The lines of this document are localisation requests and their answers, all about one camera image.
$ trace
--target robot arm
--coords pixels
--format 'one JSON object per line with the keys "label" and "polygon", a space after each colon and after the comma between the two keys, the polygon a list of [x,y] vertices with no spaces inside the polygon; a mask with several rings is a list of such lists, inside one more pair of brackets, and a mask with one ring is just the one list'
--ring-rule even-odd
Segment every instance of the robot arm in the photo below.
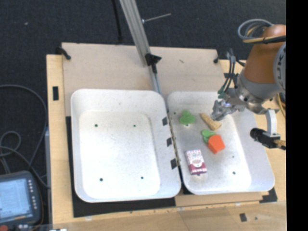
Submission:
{"label": "robot arm", "polygon": [[[247,27],[245,35],[241,34]],[[265,28],[260,37],[251,37],[257,30]],[[280,136],[276,132],[276,115],[278,110],[269,110],[262,104],[278,93],[285,94],[285,56],[286,56],[286,27],[273,25],[264,20],[249,20],[238,29],[238,35],[245,43],[254,46],[247,58],[245,67],[236,77],[233,76],[235,57],[232,52],[227,53],[230,60],[229,82],[224,83],[218,91],[221,100],[216,100],[211,115],[214,120],[222,120],[226,115],[245,108],[258,115],[266,115],[268,131],[254,129],[251,136],[269,148],[280,147],[277,144]],[[233,79],[234,88],[229,88]]]}

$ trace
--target dark background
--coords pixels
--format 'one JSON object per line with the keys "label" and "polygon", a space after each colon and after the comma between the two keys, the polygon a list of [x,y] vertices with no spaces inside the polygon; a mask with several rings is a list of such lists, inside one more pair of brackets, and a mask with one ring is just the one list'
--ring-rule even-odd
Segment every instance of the dark background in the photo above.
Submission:
{"label": "dark background", "polygon": [[[115,0],[124,37],[133,43],[119,0]],[[286,0],[136,0],[141,17],[171,16],[147,22],[144,27],[150,46],[216,49],[233,48],[246,59],[251,46],[237,36],[238,26],[261,18],[286,24]],[[0,0],[0,86],[22,85],[47,101],[46,54],[54,54],[62,42],[118,43],[111,0]],[[40,100],[19,88],[0,88],[0,136],[16,131],[18,149],[28,160],[44,129],[45,113]],[[15,147],[15,135],[2,145]],[[46,174],[45,146],[42,143],[33,166]],[[12,172],[27,169],[17,156],[7,157]],[[4,170],[0,164],[0,174]],[[44,204],[46,190],[41,186]]]}

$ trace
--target empty white tray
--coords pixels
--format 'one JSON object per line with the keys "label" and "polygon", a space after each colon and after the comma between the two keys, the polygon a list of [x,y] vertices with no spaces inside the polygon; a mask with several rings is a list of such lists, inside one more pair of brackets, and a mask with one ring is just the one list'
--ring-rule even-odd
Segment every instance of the empty white tray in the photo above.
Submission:
{"label": "empty white tray", "polygon": [[[194,194],[268,191],[274,185],[274,175],[265,148],[250,137],[256,128],[254,114],[245,110],[228,115],[215,131],[220,134],[225,149],[213,154],[203,140],[201,131],[209,129],[200,113],[210,115],[216,92],[174,92],[168,97],[170,123],[175,137],[183,182]],[[184,110],[196,121],[188,126],[180,123]],[[205,161],[205,174],[191,175],[184,152],[200,149]]]}
{"label": "empty white tray", "polygon": [[180,191],[161,95],[81,89],[71,97],[71,117],[75,190],[82,200],[169,198]]}

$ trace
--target orange pentagon block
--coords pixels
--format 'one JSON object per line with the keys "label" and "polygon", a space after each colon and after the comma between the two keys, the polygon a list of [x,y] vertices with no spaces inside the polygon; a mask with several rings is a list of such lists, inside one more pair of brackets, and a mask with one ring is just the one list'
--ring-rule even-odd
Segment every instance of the orange pentagon block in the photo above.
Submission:
{"label": "orange pentagon block", "polygon": [[219,134],[214,134],[208,139],[207,146],[210,150],[216,154],[217,152],[223,150],[225,148],[225,144],[222,141],[222,138]]}

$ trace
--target red and white box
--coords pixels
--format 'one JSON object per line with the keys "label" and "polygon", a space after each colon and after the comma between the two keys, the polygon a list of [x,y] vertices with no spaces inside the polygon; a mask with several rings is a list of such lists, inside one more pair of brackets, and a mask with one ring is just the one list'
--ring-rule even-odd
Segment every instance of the red and white box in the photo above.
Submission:
{"label": "red and white box", "polygon": [[185,156],[189,171],[192,175],[199,175],[207,172],[200,150],[185,151]]}

